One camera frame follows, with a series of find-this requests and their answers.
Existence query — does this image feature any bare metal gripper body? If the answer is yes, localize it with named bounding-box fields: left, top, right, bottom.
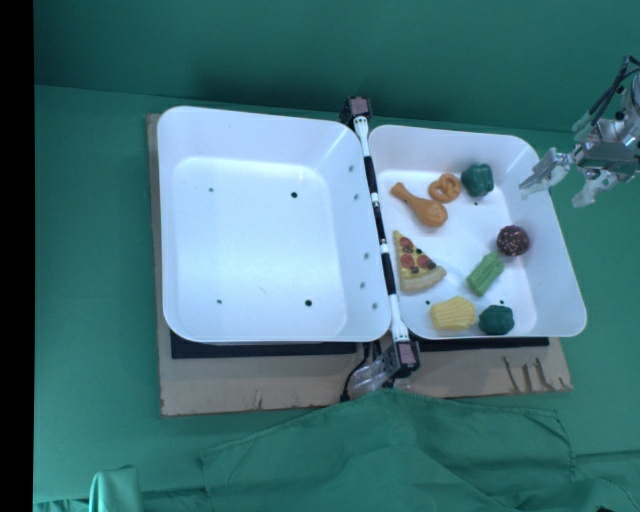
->
left=573, top=74, right=640, bottom=183

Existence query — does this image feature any green bell pepper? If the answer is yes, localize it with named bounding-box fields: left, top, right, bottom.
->
left=460, top=163, right=495, bottom=198

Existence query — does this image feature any brown sprinkled doughnut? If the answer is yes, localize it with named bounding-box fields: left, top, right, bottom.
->
left=496, top=224, right=531, bottom=258

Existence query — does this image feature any white plastic tray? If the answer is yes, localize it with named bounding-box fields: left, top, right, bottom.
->
left=156, top=105, right=392, bottom=345
left=367, top=124, right=588, bottom=341

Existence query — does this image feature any orange pretzel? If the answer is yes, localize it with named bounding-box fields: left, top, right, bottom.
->
left=427, top=172, right=462, bottom=204

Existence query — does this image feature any light green asparagus bundle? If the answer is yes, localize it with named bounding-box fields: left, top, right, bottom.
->
left=466, top=251, right=506, bottom=298

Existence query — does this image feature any orange chicken drumstick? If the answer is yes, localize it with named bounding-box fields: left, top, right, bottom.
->
left=390, top=182, right=449, bottom=229

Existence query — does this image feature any dark green broccoli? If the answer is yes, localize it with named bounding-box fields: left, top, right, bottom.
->
left=477, top=304, right=515, bottom=337

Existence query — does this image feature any pizza slice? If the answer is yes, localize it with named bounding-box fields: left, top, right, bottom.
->
left=392, top=229, right=448, bottom=296

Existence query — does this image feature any yellow corn piece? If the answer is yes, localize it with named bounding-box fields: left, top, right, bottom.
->
left=429, top=295, right=477, bottom=332

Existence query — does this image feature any black and white thin rod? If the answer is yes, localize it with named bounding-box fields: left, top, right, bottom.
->
left=352, top=115, right=413, bottom=344

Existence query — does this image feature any loose green cloth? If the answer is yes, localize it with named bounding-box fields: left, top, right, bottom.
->
left=89, top=389, right=640, bottom=512

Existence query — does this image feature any brown cardboard board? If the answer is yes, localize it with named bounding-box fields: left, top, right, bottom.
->
left=146, top=113, right=574, bottom=418

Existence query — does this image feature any black block with wires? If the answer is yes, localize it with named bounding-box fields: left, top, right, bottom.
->
left=339, top=96, right=375, bottom=126
left=383, top=339, right=422, bottom=378

